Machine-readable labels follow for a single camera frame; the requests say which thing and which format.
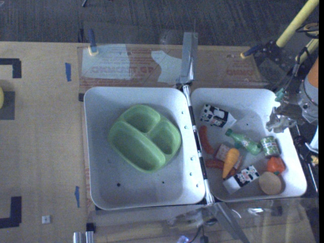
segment green bottle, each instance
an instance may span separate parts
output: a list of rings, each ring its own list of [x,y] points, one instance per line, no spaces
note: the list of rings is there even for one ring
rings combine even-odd
[[[257,155],[262,150],[262,145],[251,140],[243,134],[234,133],[232,129],[228,129],[225,133],[226,136],[231,137],[235,141],[235,147],[243,146],[248,152]]]

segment red toy food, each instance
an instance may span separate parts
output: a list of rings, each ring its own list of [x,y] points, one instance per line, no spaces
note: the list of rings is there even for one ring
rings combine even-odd
[[[267,171],[280,175],[286,170],[286,165],[281,157],[272,156],[267,163]]]
[[[199,137],[202,148],[206,151],[207,154],[213,154],[214,149],[208,141],[207,137],[207,126],[202,125],[199,129]]]
[[[224,162],[218,159],[206,159],[205,160],[206,168],[218,168],[223,169],[224,168]],[[229,176],[233,176],[236,174],[236,169],[232,168],[230,172],[228,173]]]

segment green divided plate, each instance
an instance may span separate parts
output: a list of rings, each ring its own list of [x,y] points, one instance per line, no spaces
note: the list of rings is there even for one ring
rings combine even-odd
[[[137,170],[153,173],[165,166],[181,145],[180,131],[153,108],[137,104],[111,127],[111,146]]]

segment gray carpet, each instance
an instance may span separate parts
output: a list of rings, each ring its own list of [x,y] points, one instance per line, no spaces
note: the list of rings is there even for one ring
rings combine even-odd
[[[92,28],[99,43],[179,44],[195,30],[200,45],[253,46],[277,38],[307,0],[0,1],[0,41],[80,42]]]

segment white plastic tray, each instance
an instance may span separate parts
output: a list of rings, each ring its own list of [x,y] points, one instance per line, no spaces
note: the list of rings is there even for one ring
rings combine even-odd
[[[275,94],[266,89],[196,89],[192,92],[191,103],[194,110],[196,124],[202,125],[198,117],[204,104],[211,104],[230,112],[237,122],[232,127],[234,132],[243,133],[255,141],[260,141],[266,136],[274,136],[281,150],[281,157],[287,168],[282,173],[284,190],[278,195],[266,195],[259,188],[258,181],[254,181],[234,194],[229,194],[222,183],[222,171],[219,169],[207,169],[207,176],[212,194],[222,201],[240,201],[270,199],[282,197],[298,197],[305,193],[307,189],[306,178],[299,162],[296,149],[289,129],[283,133],[270,133],[265,128],[272,108],[279,106],[275,102]],[[225,136],[226,128],[209,127],[208,137],[215,149],[221,143],[228,146],[234,145],[233,139]],[[257,171],[262,174],[266,171],[267,159],[263,152],[254,156],[240,149],[244,155],[241,169],[254,165]],[[204,158],[212,158],[211,155],[203,151]]]
[[[186,98],[171,88],[95,87],[84,97],[89,150],[90,192],[104,210],[188,205],[205,195]],[[147,104],[167,117],[182,136],[178,153],[161,170],[136,170],[110,146],[117,118],[135,104]]]

